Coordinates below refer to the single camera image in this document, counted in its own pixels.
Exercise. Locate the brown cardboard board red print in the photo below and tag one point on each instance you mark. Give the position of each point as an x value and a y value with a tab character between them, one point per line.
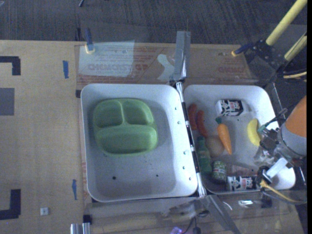
151	67

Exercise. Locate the green can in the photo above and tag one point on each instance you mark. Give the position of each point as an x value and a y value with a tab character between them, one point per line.
219	171

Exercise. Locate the red sausage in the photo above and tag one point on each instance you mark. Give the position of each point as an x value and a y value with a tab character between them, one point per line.
192	116
201	124

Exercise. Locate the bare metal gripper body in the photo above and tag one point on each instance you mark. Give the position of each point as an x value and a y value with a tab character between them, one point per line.
270	141

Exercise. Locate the black cylinder on white bracket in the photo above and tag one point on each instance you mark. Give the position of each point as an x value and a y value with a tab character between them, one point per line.
264	174

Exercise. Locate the white plastic tray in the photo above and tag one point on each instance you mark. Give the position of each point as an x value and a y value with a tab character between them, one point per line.
136	174
243	91

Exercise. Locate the green bottle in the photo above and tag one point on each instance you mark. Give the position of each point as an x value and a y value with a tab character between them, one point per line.
204	157

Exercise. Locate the small white square block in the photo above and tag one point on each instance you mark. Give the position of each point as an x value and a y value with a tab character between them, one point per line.
44	211

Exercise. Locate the orange carrot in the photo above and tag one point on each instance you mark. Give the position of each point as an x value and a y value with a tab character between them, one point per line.
224	135

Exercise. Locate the beige round bread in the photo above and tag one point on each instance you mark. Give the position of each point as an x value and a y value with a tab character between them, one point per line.
215	146

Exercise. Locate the yellow banana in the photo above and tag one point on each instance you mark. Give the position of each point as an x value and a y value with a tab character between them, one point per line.
253	131

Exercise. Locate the green divided plate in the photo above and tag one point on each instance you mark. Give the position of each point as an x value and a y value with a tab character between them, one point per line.
125	136

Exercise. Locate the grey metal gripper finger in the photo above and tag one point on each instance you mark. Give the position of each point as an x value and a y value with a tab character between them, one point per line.
270	159
259	156

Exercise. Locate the white and black milk carton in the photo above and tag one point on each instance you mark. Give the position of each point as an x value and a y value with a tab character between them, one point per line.
241	183
230	107

